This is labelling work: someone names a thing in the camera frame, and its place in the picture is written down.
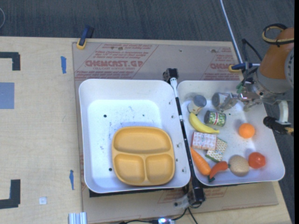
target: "green can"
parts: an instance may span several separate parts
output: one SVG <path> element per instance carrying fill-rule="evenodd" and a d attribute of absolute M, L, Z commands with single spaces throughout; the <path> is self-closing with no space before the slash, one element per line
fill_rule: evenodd
<path fill-rule="evenodd" d="M 205 114 L 204 121 L 206 124 L 224 126 L 226 122 L 226 114 L 208 110 Z"/>

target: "black tape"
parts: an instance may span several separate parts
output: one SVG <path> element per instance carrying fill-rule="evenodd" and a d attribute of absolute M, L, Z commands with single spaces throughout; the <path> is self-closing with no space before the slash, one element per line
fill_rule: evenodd
<path fill-rule="evenodd" d="M 21 181 L 10 180 L 9 199 L 0 200 L 0 209 L 15 208 L 21 203 Z"/>
<path fill-rule="evenodd" d="M 0 58 L 11 58 L 13 70 L 21 70 L 20 54 L 18 52 L 0 52 Z"/>

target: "white cable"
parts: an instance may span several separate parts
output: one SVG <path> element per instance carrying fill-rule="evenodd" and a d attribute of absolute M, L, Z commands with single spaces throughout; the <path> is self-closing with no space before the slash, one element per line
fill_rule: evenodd
<path fill-rule="evenodd" d="M 237 55 L 238 55 L 238 57 L 239 57 L 239 61 L 240 61 L 240 63 L 243 63 L 242 58 L 241 58 L 241 56 L 240 56 L 240 52 L 239 52 L 238 46 L 237 46 L 237 44 L 236 44 L 236 42 L 235 42 L 235 37 L 234 37 L 233 31 L 232 31 L 232 29 L 231 29 L 231 27 L 230 27 L 230 24 L 229 24 L 229 21 L 228 21 L 228 16 L 226 15 L 225 8 L 224 8 L 224 5 L 223 5 L 222 0 L 220 0 L 220 3 L 221 3 L 221 7 L 222 7 L 222 10 L 223 10 L 223 13 L 224 13 L 226 22 L 227 22 L 227 24 L 228 24 L 228 29 L 229 29 L 229 31 L 230 31 L 230 35 L 231 35 L 231 37 L 232 37 L 232 39 L 233 39 L 233 42 L 234 42 L 234 45 L 235 45 L 235 49 L 236 49 Z"/>
<path fill-rule="evenodd" d="M 4 13 L 4 11 L 0 8 L 0 11 L 2 12 L 2 14 L 3 14 L 3 22 L 2 22 L 2 24 L 0 25 L 0 29 L 3 27 L 3 25 L 4 25 L 4 23 L 5 23 L 5 13 Z"/>

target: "gray carpet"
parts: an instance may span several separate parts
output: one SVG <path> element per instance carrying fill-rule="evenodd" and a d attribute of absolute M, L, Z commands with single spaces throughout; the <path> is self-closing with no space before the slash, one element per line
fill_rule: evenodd
<path fill-rule="evenodd" d="M 240 51 L 245 38 L 264 56 L 269 45 L 263 28 L 294 26 L 295 0 L 222 1 Z M 88 24 L 95 28 L 93 38 L 232 41 L 220 0 L 0 0 L 0 8 L 6 15 L 1 36 L 80 37 Z M 248 56 L 260 63 L 252 51 Z M 293 126 L 293 90 L 285 98 Z M 279 117 L 278 107 L 265 106 L 268 115 Z M 279 184 L 295 223 L 294 138 L 274 135 L 286 169 Z"/>

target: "blue clamp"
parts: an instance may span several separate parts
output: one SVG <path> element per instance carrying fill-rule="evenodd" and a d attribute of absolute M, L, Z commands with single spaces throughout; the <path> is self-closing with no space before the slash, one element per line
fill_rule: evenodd
<path fill-rule="evenodd" d="M 250 69 L 252 67 L 252 63 L 249 63 L 248 62 L 248 69 Z M 237 65 L 229 65 L 228 66 L 228 71 L 231 72 L 231 73 L 238 73 L 239 70 L 243 70 L 243 69 L 246 69 L 246 63 L 240 63 L 240 64 L 237 64 Z"/>
<path fill-rule="evenodd" d="M 83 50 L 85 48 L 86 38 L 91 38 L 93 36 L 93 30 L 94 30 L 94 28 L 92 28 L 88 25 L 85 25 L 82 36 L 77 42 L 77 48 L 78 49 Z"/>

